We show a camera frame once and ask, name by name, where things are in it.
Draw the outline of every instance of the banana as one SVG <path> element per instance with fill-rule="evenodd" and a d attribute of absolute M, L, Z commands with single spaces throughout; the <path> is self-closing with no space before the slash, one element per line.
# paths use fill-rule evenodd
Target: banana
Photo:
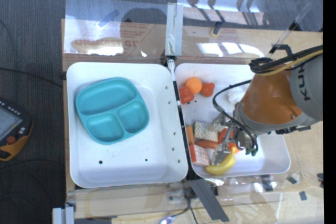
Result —
<path fill-rule="evenodd" d="M 232 147 L 230 153 L 225 157 L 225 159 L 218 165 L 208 165 L 205 170 L 212 175 L 222 175 L 229 171 L 232 166 L 236 163 L 235 158 L 235 147 Z"/>

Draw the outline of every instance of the tomato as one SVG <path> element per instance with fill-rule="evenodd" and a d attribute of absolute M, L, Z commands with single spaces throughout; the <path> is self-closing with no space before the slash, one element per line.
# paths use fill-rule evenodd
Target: tomato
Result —
<path fill-rule="evenodd" d="M 202 82 L 197 77 L 191 77 L 186 81 L 185 86 L 188 87 L 193 94 L 197 94 L 202 89 Z"/>
<path fill-rule="evenodd" d="M 215 84 L 214 83 L 203 83 L 201 94 L 205 97 L 210 97 L 214 93 Z"/>
<path fill-rule="evenodd" d="M 186 104 L 194 100 L 194 94 L 188 87 L 182 87 L 179 89 L 180 101 L 182 104 Z"/>

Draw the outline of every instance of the white tray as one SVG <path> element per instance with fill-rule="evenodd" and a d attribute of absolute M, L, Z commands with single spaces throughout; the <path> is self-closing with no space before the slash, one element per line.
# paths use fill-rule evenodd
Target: white tray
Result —
<path fill-rule="evenodd" d="M 196 64 L 183 63 L 178 65 L 175 70 L 177 86 L 183 87 L 185 81 L 190 77 L 198 77 L 203 82 L 215 83 L 214 94 L 226 88 L 253 77 L 248 65 L 215 65 L 215 64 Z M 244 94 L 248 84 L 241 86 Z M 220 94 L 216 101 L 225 109 L 229 115 L 233 115 L 234 103 L 229 100 L 232 90 Z M 192 125 L 195 121 L 212 123 L 219 115 L 213 107 L 212 97 L 203 97 L 200 93 L 195 95 L 195 99 L 189 104 L 182 105 L 183 118 L 185 125 Z M 290 167 L 290 156 L 282 135 L 275 132 L 263 134 L 257 138 L 259 150 L 256 156 L 246 155 L 245 151 L 236 153 L 236 163 L 224 176 L 214 176 L 205 171 L 198 165 L 193 165 L 197 175 L 203 178 L 223 178 L 252 176 L 264 174 L 285 173 Z"/>
<path fill-rule="evenodd" d="M 124 77 L 138 89 L 149 111 L 145 130 L 124 141 L 102 145 L 86 132 L 75 107 L 80 90 Z M 80 187 L 169 183 L 188 169 L 172 76 L 155 64 L 75 63 L 67 71 L 70 174 Z"/>

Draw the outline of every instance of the food item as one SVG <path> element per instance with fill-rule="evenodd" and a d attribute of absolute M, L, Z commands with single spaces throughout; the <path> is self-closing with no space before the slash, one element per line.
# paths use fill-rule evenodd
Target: food item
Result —
<path fill-rule="evenodd" d="M 186 81 L 185 86 L 188 87 L 193 94 L 197 94 L 202 89 L 202 82 L 197 77 L 191 77 Z"/>
<path fill-rule="evenodd" d="M 217 146 L 219 146 L 219 143 L 211 140 L 199 140 L 195 142 L 195 145 L 203 148 L 212 148 L 214 150 Z"/>
<path fill-rule="evenodd" d="M 218 136 L 218 142 L 221 143 L 226 135 L 226 131 L 227 131 L 227 128 L 223 129 L 220 133 L 219 133 L 219 136 Z M 230 133 L 230 136 L 229 138 L 231 138 L 233 136 L 233 131 Z M 231 148 L 234 147 L 235 148 L 235 153 L 239 152 L 239 149 L 237 149 L 237 146 L 236 146 L 236 143 L 234 142 L 229 142 L 227 143 L 227 146 L 228 146 L 228 150 L 231 151 Z"/>
<path fill-rule="evenodd" d="M 214 83 L 203 83 L 201 94 L 205 97 L 210 97 L 214 93 L 215 84 Z"/>
<path fill-rule="evenodd" d="M 189 145 L 189 152 L 193 164 L 203 167 L 210 165 L 210 158 L 205 148 Z"/>
<path fill-rule="evenodd" d="M 227 131 L 227 128 L 221 130 L 221 132 L 219 133 L 219 136 L 218 136 L 218 142 L 221 143 L 226 135 L 226 131 Z M 229 138 L 231 138 L 233 136 L 233 131 L 230 133 L 230 136 Z"/>
<path fill-rule="evenodd" d="M 205 170 L 212 175 L 222 175 L 229 171 L 236 163 L 235 149 L 232 147 L 230 153 L 218 165 L 208 165 Z"/>
<path fill-rule="evenodd" d="M 233 143 L 233 142 L 227 143 L 227 148 L 228 148 L 229 151 L 231 151 L 231 148 L 234 148 L 235 153 L 240 151 L 239 149 L 237 149 L 236 143 Z"/>
<path fill-rule="evenodd" d="M 180 101 L 182 104 L 189 103 L 194 100 L 194 94 L 188 87 L 182 87 L 179 89 Z"/>
<path fill-rule="evenodd" d="M 185 128 L 185 132 L 187 133 L 187 137 L 188 137 L 188 143 L 189 145 L 192 145 L 195 143 L 195 140 L 194 140 L 194 132 L 193 132 L 193 127 L 188 125 L 186 126 Z"/>
<path fill-rule="evenodd" d="M 194 136 L 199 140 L 211 140 L 218 142 L 218 133 L 211 130 L 211 124 L 194 122 Z"/>

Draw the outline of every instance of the teal plate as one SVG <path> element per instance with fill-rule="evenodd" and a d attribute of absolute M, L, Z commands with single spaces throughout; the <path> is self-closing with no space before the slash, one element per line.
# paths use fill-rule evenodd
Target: teal plate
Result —
<path fill-rule="evenodd" d="M 149 113 L 139 91 L 125 78 L 92 84 L 76 97 L 76 109 L 89 135 L 100 144 L 113 144 L 143 131 Z"/>

